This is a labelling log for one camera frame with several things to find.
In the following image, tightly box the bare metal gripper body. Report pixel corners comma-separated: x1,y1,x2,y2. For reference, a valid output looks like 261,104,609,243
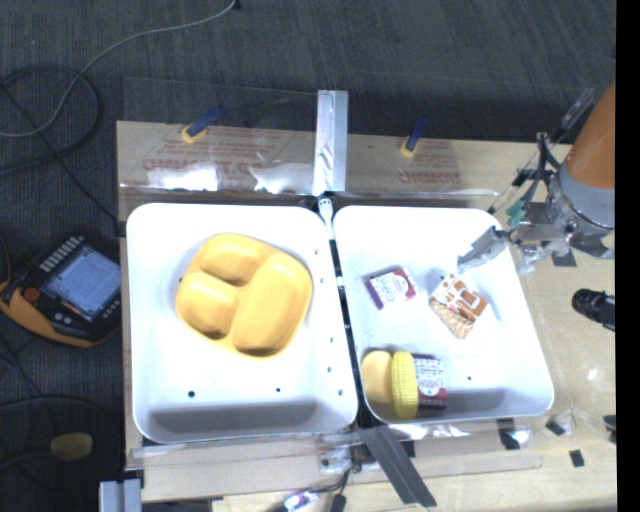
505,199,617,262

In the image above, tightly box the orange and white biscuit packet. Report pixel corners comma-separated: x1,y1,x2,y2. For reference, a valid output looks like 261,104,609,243
428,273,491,341

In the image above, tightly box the purple packet with white label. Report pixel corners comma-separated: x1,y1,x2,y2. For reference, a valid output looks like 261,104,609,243
364,267,419,311

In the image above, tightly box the white plastic tray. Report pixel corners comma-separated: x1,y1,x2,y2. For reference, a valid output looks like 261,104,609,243
331,204,556,427
125,201,360,445

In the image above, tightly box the brown cardboard board red print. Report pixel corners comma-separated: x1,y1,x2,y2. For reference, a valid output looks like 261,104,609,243
115,119,576,502

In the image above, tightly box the red can with white label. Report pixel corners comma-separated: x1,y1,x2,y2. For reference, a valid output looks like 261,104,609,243
411,353,449,411

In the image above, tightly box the thin black and white rod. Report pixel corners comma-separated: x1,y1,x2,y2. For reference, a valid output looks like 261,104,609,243
317,196,372,431

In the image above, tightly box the yellow corn cob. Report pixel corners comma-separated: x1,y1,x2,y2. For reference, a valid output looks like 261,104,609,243
390,350,420,421

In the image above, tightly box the yellow bread roll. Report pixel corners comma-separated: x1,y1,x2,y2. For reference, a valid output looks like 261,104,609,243
360,349,396,406

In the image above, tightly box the yellow divided plate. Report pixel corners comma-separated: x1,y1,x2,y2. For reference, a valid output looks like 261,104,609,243
174,232,315,359

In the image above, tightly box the black cylinder on white bracket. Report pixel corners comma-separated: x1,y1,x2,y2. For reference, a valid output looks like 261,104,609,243
571,288,617,332

